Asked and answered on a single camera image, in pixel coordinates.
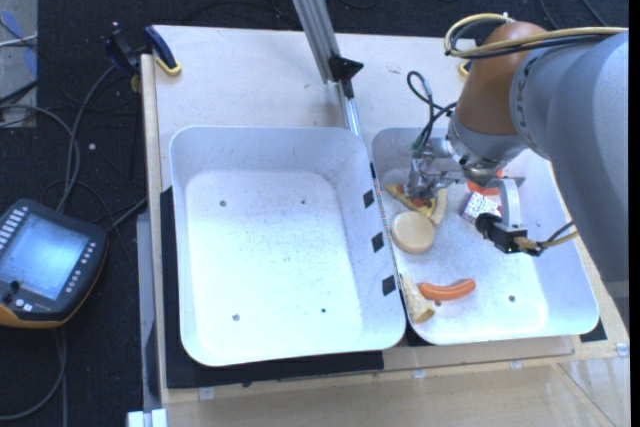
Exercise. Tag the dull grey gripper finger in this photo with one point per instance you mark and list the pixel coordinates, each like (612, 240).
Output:
(434, 195)
(416, 187)

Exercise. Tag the white plastic tray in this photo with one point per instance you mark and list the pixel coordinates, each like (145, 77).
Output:
(280, 255)
(490, 295)

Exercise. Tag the silver and purple packet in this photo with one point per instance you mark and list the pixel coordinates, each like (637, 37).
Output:
(477, 206)

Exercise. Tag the yellow pizza slice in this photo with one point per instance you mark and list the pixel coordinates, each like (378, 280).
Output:
(436, 214)

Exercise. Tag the beige waffle cone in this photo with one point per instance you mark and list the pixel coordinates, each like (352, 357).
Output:
(418, 305)

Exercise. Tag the orange sausage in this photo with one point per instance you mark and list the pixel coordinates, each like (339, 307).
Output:
(446, 290)

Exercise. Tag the beige round biscuit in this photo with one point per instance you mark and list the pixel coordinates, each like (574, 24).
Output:
(413, 233)

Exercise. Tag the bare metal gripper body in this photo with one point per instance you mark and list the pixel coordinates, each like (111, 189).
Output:
(440, 162)

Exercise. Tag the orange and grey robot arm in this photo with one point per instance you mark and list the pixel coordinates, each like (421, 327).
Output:
(565, 115)

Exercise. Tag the pale wood board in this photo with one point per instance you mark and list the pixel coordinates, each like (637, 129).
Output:
(240, 80)

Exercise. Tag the black cylinder on white bracket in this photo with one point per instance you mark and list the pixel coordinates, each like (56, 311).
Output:
(505, 230)

